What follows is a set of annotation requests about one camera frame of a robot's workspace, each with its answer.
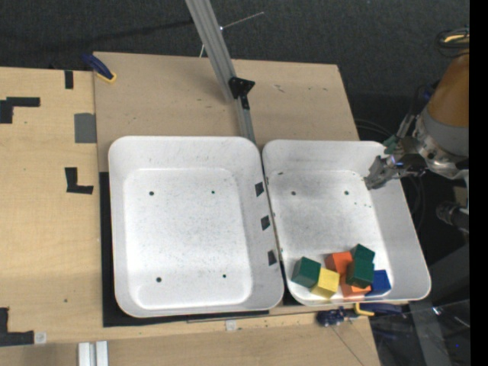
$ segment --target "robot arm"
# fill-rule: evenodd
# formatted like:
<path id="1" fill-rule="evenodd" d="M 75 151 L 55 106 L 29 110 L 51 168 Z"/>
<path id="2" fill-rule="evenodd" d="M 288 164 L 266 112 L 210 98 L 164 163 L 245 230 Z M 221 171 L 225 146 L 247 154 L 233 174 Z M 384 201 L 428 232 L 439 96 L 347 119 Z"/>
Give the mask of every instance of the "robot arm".
<path id="1" fill-rule="evenodd" d="M 380 188 L 392 178 L 421 176 L 427 169 L 449 179 L 469 180 L 469 32 L 450 33 L 443 41 L 453 40 L 461 52 L 420 114 L 414 117 L 409 112 L 397 135 L 384 143 L 385 156 L 374 160 L 364 179 L 368 189 Z M 415 130 L 406 136 L 413 120 Z M 452 223 L 453 218 L 469 214 L 467 207 L 458 209 L 444 206 L 438 215 Z"/>

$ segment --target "wooden board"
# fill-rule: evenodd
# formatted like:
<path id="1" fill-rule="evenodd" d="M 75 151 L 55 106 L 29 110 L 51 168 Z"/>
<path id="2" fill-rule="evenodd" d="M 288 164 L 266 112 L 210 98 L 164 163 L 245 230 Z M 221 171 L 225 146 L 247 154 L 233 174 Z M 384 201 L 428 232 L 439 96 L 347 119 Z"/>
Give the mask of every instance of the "wooden board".
<path id="1" fill-rule="evenodd" d="M 76 340 L 101 327 L 101 255 L 95 144 L 77 144 L 74 114 L 93 113 L 93 80 L 74 72 L 0 69 L 0 99 L 40 97 L 0 124 L 0 306 L 9 330 Z M 77 167 L 92 195 L 66 193 L 65 167 Z"/>
<path id="2" fill-rule="evenodd" d="M 328 328 L 308 324 L 114 340 L 108 344 L 109 362 L 112 366 L 378 366 L 380 362 L 375 349 L 369 346 L 362 335 L 362 332 L 368 330 L 368 320 L 358 319 L 353 323 Z M 0 366 L 75 366 L 75 355 L 74 345 L 0 348 Z"/>
<path id="3" fill-rule="evenodd" d="M 121 136 L 235 136 L 236 109 L 223 100 L 208 59 L 125 53 L 95 54 L 117 73 L 95 81 L 98 167 Z M 237 75 L 256 81 L 249 94 L 256 143 L 278 138 L 357 140 L 335 65 L 235 60 Z"/>

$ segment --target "metal bracket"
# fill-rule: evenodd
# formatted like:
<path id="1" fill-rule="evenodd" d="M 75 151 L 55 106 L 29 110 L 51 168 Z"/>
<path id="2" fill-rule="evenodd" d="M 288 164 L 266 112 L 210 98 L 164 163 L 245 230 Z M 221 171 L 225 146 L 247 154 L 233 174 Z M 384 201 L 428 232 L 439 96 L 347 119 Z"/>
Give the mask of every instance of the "metal bracket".
<path id="1" fill-rule="evenodd" d="M 237 321 L 234 319 L 226 320 L 226 331 L 235 331 L 237 329 Z"/>
<path id="2" fill-rule="evenodd" d="M 234 99 L 240 98 L 241 105 L 244 110 L 249 110 L 249 100 L 247 94 L 254 87 L 255 82 L 251 80 L 240 79 L 239 77 L 231 77 L 229 80 L 230 91 Z"/>

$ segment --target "wooden block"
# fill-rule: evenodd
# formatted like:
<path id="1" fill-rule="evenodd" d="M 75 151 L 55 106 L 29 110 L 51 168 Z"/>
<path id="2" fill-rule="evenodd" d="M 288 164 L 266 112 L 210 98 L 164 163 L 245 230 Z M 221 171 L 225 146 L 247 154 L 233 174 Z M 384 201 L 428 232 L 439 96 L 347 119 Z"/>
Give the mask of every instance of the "wooden block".
<path id="1" fill-rule="evenodd" d="M 350 251 L 331 253 L 326 258 L 326 267 L 329 270 L 338 272 L 340 275 L 345 275 L 348 265 L 351 263 L 352 255 Z"/>
<path id="2" fill-rule="evenodd" d="M 295 264 L 291 280 L 296 284 L 312 287 L 319 280 L 321 267 L 319 262 L 315 262 L 304 256 Z"/>
<path id="3" fill-rule="evenodd" d="M 375 254 L 373 251 L 371 251 L 369 248 L 366 248 L 362 244 L 357 244 L 356 247 L 351 249 L 351 255 L 353 259 L 359 258 L 362 260 L 373 262 Z"/>
<path id="4" fill-rule="evenodd" d="M 355 258 L 348 266 L 345 282 L 364 289 L 373 283 L 373 278 L 374 264 L 368 260 Z"/>
<path id="5" fill-rule="evenodd" d="M 321 268 L 319 274 L 319 280 L 316 285 L 312 287 L 312 294 L 316 296 L 330 298 L 339 288 L 340 275 L 338 272 L 328 270 L 327 268 Z"/>
<path id="6" fill-rule="evenodd" d="M 366 296 L 380 296 L 391 290 L 390 279 L 386 270 L 376 270 L 374 272 L 373 283 L 371 284 L 371 291 Z"/>
<path id="7" fill-rule="evenodd" d="M 350 284 L 345 283 L 345 275 L 341 276 L 340 280 L 342 296 L 344 299 L 347 298 L 362 298 L 366 293 L 371 291 L 371 286 L 366 287 L 365 289 L 361 289 L 360 287 L 351 286 Z"/>

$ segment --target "metal pole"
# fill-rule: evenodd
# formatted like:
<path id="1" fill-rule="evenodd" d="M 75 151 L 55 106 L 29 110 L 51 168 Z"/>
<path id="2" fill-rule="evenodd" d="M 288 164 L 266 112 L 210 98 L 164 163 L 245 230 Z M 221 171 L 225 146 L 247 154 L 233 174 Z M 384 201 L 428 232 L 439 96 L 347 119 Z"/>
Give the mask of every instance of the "metal pole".
<path id="1" fill-rule="evenodd" d="M 230 59 L 229 50 L 222 37 L 210 0 L 185 0 L 193 17 L 193 22 L 205 46 L 223 96 L 228 102 L 234 101 L 229 87 L 229 80 L 236 77 L 236 71 Z M 234 101 L 241 135 L 255 142 L 251 114 L 242 106 L 241 99 Z"/>
<path id="2" fill-rule="evenodd" d="M 78 366 L 108 366 L 107 341 L 79 343 Z"/>

